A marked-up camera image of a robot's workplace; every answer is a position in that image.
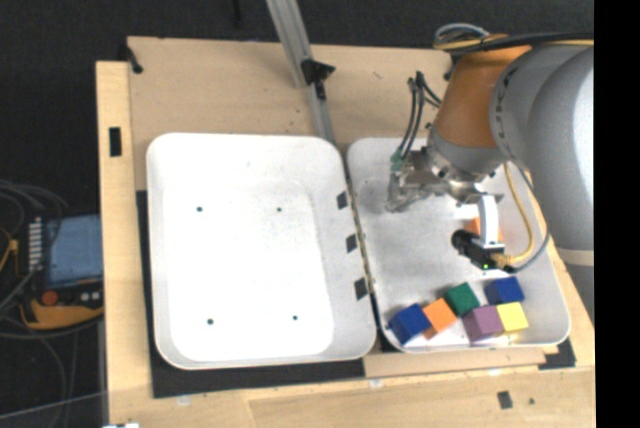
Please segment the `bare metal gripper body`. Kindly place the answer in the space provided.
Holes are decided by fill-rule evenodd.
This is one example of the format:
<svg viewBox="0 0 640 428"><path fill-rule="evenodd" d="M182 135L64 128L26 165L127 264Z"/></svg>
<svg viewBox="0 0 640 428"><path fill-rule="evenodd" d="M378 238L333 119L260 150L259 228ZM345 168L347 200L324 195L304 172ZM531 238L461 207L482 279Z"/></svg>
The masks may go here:
<svg viewBox="0 0 640 428"><path fill-rule="evenodd" d="M458 204L476 203L485 194L479 185L490 175L464 171L435 148L410 151L392 164L392 183L402 188L403 196L410 190L423 189L428 197L447 195Z"/></svg>

